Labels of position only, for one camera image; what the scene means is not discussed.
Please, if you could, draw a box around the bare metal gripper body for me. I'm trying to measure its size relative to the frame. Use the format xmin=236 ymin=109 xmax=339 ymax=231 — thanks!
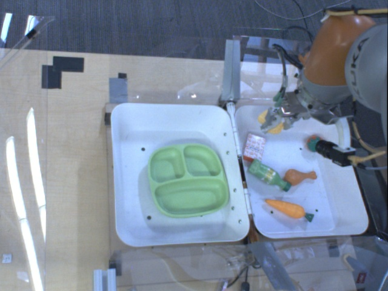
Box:
xmin=272 ymin=90 xmax=341 ymax=125

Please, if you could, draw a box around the orange and white carton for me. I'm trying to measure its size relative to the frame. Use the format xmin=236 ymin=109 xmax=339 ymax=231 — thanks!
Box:
xmin=242 ymin=132 xmax=267 ymax=163

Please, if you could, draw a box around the red and green toy strawberry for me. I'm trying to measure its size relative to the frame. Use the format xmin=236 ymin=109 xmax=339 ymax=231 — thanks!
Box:
xmin=306 ymin=135 xmax=322 ymax=152

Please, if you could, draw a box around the green plastic bottle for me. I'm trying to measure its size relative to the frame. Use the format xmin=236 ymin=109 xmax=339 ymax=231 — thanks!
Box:
xmin=248 ymin=158 xmax=293 ymax=193

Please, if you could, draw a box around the orange toy chicken drumstick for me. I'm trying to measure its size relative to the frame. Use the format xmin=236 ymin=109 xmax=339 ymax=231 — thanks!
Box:
xmin=283 ymin=169 xmax=318 ymax=187

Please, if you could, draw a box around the white plastic tray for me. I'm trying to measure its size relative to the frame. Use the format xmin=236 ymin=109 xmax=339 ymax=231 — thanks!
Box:
xmin=110 ymin=102 xmax=251 ymax=248
xmin=234 ymin=104 xmax=370 ymax=240

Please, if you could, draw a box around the orange toy carrot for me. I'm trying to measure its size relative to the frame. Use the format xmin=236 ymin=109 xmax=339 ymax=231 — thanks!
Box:
xmin=264 ymin=198 xmax=315 ymax=223

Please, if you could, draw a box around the green divided plate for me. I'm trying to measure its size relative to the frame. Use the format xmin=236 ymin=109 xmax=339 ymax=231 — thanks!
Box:
xmin=147 ymin=143 xmax=230 ymax=219

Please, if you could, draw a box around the black cylinder on white bracket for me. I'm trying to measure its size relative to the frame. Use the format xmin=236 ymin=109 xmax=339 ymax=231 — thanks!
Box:
xmin=314 ymin=117 xmax=356 ymax=167

